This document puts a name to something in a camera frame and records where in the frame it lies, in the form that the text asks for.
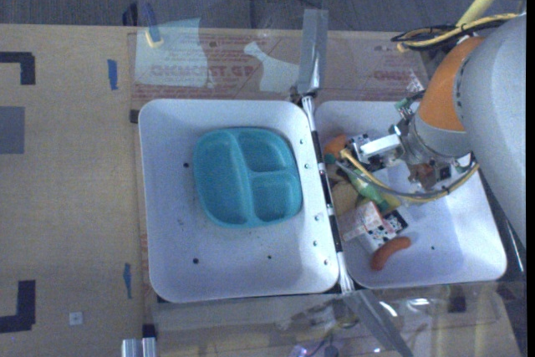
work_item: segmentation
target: gray square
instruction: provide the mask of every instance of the gray square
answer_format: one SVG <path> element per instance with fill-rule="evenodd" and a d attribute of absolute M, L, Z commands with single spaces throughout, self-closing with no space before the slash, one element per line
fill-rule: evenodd
<path fill-rule="evenodd" d="M 24 153 L 24 108 L 0 106 L 0 154 Z"/>

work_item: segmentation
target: blue plate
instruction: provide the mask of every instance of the blue plate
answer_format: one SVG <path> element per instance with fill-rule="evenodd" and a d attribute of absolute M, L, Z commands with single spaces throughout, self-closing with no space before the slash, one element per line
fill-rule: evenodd
<path fill-rule="evenodd" d="M 303 204 L 288 142 L 263 128 L 204 134 L 193 152 L 193 174 L 208 217 L 224 227 L 259 227 L 288 220 Z"/>

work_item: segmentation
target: white bin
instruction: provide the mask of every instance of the white bin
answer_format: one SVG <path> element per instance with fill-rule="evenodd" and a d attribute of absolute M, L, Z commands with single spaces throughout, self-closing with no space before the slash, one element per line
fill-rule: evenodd
<path fill-rule="evenodd" d="M 391 103 L 326 102 L 315 114 L 320 140 L 344 132 L 385 132 L 398 120 Z M 275 130 L 292 146 L 303 188 L 300 213 L 270 226 L 220 227 L 196 196 L 191 160 L 206 132 L 235 126 Z M 158 99 L 139 119 L 150 280 L 171 302 L 244 298 L 331 289 L 339 265 L 313 141 L 304 112 L 283 101 Z M 349 274 L 366 288 L 400 288 L 494 280 L 507 260 L 481 180 L 409 209 L 404 232 L 413 245 L 380 272 L 369 254 L 344 244 Z"/>

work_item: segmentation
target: metal bracket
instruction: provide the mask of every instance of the metal bracket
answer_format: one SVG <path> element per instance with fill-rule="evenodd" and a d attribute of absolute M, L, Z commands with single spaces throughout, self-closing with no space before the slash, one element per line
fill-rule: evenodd
<path fill-rule="evenodd" d="M 156 357 L 156 339 L 123 339 L 121 357 Z"/>
<path fill-rule="evenodd" d="M 327 64 L 327 34 L 329 12 L 324 9 L 305 9 L 303 38 L 297 92 L 301 96 L 315 94 L 321 87 Z"/>

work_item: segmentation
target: orange object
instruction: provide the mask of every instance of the orange object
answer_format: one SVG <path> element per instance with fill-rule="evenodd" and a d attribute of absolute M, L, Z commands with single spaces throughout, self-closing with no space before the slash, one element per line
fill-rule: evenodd
<path fill-rule="evenodd" d="M 481 42 L 483 38 L 468 38 L 455 46 L 439 64 L 418 108 L 418 115 L 428 125 L 443 130 L 465 130 L 455 112 L 453 85 L 462 62 Z"/>
<path fill-rule="evenodd" d="M 374 271 L 380 271 L 385 267 L 386 261 L 395 252 L 409 248 L 412 241 L 408 237 L 396 237 L 390 241 L 385 242 L 381 247 L 375 250 L 374 255 L 371 258 L 369 267 Z"/>
<path fill-rule="evenodd" d="M 340 151 L 345 147 L 345 143 L 348 138 L 345 134 L 340 134 L 334 137 L 329 143 L 324 147 L 324 155 L 328 153 L 334 155 L 336 159 L 340 158 Z"/>

